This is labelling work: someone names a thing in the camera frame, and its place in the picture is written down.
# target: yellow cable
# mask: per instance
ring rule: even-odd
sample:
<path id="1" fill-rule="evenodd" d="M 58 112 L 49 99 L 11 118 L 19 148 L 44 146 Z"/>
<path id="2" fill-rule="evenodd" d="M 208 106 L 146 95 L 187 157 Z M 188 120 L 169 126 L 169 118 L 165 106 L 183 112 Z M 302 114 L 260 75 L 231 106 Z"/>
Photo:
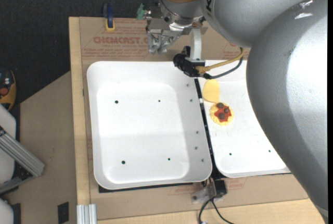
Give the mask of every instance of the yellow cable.
<path id="1" fill-rule="evenodd" d="M 230 60 L 227 60 L 227 61 L 223 61 L 223 62 L 220 62 L 220 63 L 217 63 L 215 65 L 211 65 L 211 66 L 207 66 L 207 67 L 204 67 L 204 66 L 196 66 L 196 70 L 199 71 L 200 74 L 204 74 L 206 73 L 207 71 L 213 69 L 213 68 L 218 68 L 218 67 L 221 67 L 221 66 L 224 66 L 224 65 L 227 65 L 227 64 L 230 64 L 234 61 L 237 61 L 237 60 L 240 60 L 240 58 L 244 55 L 244 49 L 241 48 L 240 50 L 240 54 L 238 56 L 236 56 L 235 58 L 232 58 Z"/>

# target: yellow food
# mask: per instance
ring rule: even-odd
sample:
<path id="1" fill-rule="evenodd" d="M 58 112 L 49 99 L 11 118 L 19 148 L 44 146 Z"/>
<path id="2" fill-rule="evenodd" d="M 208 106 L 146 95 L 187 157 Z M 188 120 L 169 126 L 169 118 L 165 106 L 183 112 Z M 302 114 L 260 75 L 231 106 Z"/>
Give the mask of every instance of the yellow food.
<path id="1" fill-rule="evenodd" d="M 220 85 L 216 80 L 208 80 L 203 86 L 202 97 L 208 102 L 217 103 L 220 100 Z"/>

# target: dark carpet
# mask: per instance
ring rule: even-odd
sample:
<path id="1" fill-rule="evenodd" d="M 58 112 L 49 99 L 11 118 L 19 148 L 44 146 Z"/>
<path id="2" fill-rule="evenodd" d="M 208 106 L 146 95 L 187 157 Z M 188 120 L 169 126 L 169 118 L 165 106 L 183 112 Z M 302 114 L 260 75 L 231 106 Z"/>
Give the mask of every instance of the dark carpet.
<path id="1" fill-rule="evenodd" d="M 143 0 L 0 0 L 0 66 L 16 77 L 21 103 L 70 70 L 68 17 L 136 17 Z"/>

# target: red sauce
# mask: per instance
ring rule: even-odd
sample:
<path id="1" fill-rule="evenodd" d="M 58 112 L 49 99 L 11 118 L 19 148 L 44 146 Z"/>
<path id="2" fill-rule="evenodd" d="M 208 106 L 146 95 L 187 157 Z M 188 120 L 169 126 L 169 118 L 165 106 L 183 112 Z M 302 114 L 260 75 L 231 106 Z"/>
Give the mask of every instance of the red sauce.
<path id="1" fill-rule="evenodd" d="M 221 119 L 219 117 L 219 114 L 224 114 L 224 119 Z M 228 106 L 224 106 L 223 108 L 219 108 L 215 113 L 214 115 L 219 119 L 220 122 L 227 122 L 228 121 L 228 118 L 231 116 L 231 111 L 229 109 Z"/>

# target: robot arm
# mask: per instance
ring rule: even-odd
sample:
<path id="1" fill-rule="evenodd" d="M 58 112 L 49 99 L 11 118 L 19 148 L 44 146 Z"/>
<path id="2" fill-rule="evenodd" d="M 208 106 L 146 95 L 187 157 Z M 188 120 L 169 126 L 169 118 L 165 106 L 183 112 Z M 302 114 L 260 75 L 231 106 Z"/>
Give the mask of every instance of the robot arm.
<path id="1" fill-rule="evenodd" d="M 253 110 L 328 223 L 327 7 L 328 0 L 161 0 L 148 15 L 147 34 L 150 51 L 163 53 L 207 20 L 251 48 Z"/>

